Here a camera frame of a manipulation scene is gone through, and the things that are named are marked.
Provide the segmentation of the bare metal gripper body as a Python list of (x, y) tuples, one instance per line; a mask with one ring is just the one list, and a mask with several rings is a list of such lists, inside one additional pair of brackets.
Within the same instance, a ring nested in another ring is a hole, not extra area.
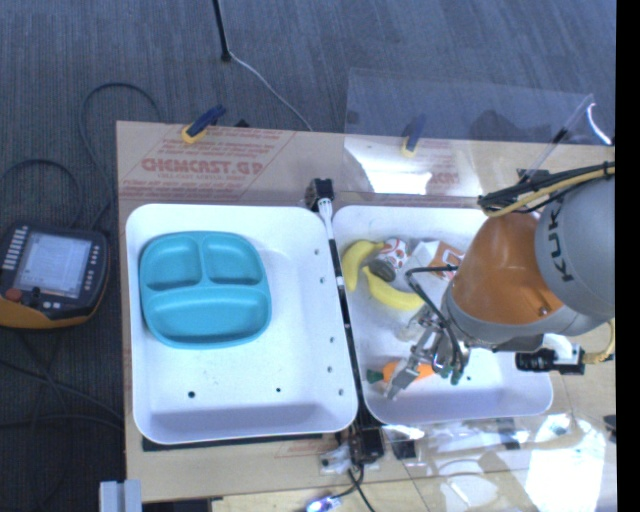
[(463, 376), (470, 349), (455, 334), (449, 320), (442, 319), (431, 310), (420, 310), (410, 320), (409, 327), (421, 329), (409, 357), (419, 358), (421, 364), (430, 365), (440, 377)]

